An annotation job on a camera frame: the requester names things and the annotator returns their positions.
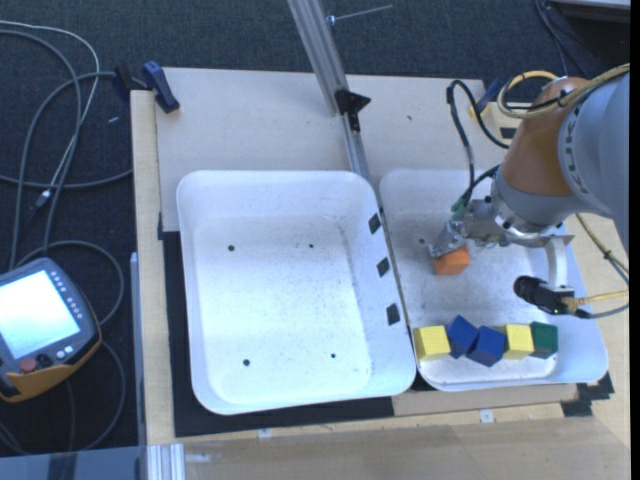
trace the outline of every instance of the white tray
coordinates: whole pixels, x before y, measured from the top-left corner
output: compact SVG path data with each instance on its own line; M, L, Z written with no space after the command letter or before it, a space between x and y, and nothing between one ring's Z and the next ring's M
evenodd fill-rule
M391 396L416 363L371 186L341 171L196 171L177 189L191 372L219 414ZM387 308L397 307L394 311Z
M450 207L466 189L468 179L466 171L458 170L395 170L380 183L409 325L446 325L458 314L476 326L545 322L558 327L559 350L546 360L503 359L491 367L464 356L446 356L420 361L420 375L444 391L599 380L606 373L608 358L597 323L548 315L513 293L513 282L520 275L548 278L543 249L516 245L481 249L469 241L471 264L466 270L456 276L435 275L427 247L451 218ZM481 183L473 197L484 197L489 188L489 181ZM569 284L577 296L584 296L570 246L567 255Z

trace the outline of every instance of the emergency stop button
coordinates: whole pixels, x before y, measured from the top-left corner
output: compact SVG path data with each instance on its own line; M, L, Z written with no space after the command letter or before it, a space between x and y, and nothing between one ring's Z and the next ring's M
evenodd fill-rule
M25 357L22 361L20 361L20 371L22 373L35 372L37 367L38 363L33 357Z

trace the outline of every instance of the blue block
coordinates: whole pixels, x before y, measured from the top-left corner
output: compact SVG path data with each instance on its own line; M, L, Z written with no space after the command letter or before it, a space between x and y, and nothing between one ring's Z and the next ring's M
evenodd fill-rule
M485 366L493 366L502 359L507 337L501 332L481 325L478 328L478 337L473 342L467 357Z
M456 316L446 327L449 337L451 355L456 359L466 354L478 336L478 329L460 315Z

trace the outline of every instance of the screen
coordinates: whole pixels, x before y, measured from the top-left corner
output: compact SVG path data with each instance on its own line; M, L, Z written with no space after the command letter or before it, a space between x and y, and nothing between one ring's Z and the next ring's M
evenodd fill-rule
M0 286L0 334L14 358L80 332L44 270Z

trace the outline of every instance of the yellow block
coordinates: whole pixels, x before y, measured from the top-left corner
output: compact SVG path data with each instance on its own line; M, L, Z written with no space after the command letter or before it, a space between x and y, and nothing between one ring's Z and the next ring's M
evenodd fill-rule
M413 331L416 355L419 360L439 359L451 352L444 325L420 327Z
M507 324L502 332L507 335L503 359L522 359L534 351L533 336L528 325Z

